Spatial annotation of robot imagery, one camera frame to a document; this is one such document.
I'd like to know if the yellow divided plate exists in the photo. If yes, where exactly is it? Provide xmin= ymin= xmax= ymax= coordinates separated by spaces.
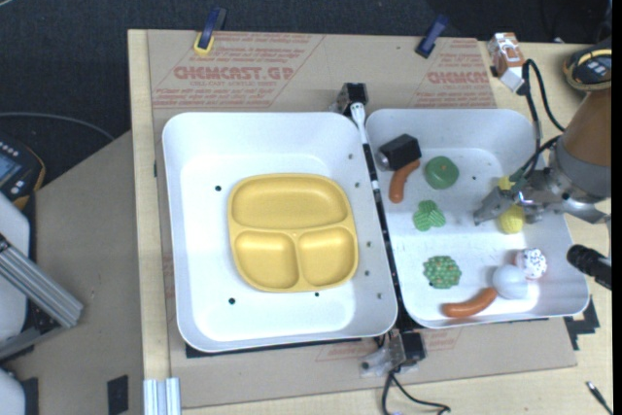
xmin=226 ymin=173 xmax=361 ymax=294

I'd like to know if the white sprinkled cupcake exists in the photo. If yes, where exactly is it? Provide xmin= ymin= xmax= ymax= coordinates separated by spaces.
xmin=513 ymin=247 xmax=548 ymax=281

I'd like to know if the white egg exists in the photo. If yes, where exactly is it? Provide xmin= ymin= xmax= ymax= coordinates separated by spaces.
xmin=491 ymin=263 xmax=530 ymax=300

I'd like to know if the thin black and white rod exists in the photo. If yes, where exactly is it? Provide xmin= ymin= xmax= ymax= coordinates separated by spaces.
xmin=350 ymin=102 xmax=405 ymax=332

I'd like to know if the white plastic tray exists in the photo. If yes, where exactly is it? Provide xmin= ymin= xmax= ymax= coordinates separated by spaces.
xmin=363 ymin=108 xmax=591 ymax=329
xmin=161 ymin=111 xmax=399 ymax=353

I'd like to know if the green doughnut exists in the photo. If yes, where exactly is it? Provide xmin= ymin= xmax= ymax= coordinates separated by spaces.
xmin=424 ymin=156 xmax=461 ymax=190

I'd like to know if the brown cardboard board red print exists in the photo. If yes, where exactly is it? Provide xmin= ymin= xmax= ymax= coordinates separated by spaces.
xmin=145 ymin=29 xmax=579 ymax=409

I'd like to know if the orange sausage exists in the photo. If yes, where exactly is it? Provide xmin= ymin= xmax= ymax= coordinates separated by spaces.
xmin=388 ymin=158 xmax=422 ymax=204
xmin=440 ymin=287 xmax=499 ymax=320

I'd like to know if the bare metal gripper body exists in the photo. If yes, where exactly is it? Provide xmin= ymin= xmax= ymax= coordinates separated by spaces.
xmin=513 ymin=163 xmax=610 ymax=225

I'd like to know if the black box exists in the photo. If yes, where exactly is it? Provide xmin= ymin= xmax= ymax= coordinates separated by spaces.
xmin=377 ymin=133 xmax=423 ymax=173

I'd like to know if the brown and white carton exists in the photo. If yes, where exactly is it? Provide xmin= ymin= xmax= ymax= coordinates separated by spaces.
xmin=487 ymin=31 xmax=527 ymax=94

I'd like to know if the yellow corn cob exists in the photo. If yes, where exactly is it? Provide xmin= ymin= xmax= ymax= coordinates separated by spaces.
xmin=497 ymin=176 xmax=527 ymax=235

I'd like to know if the green striped leaf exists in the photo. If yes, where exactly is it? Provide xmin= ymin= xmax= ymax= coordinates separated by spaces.
xmin=412 ymin=199 xmax=447 ymax=232

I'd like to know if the black block with thin wires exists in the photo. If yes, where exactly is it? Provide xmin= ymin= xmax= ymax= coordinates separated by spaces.
xmin=328 ymin=82 xmax=368 ymax=114
xmin=359 ymin=329 xmax=427 ymax=378

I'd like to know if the black cylinder on white bracket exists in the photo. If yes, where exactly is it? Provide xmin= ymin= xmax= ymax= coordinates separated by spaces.
xmin=566 ymin=243 xmax=613 ymax=292

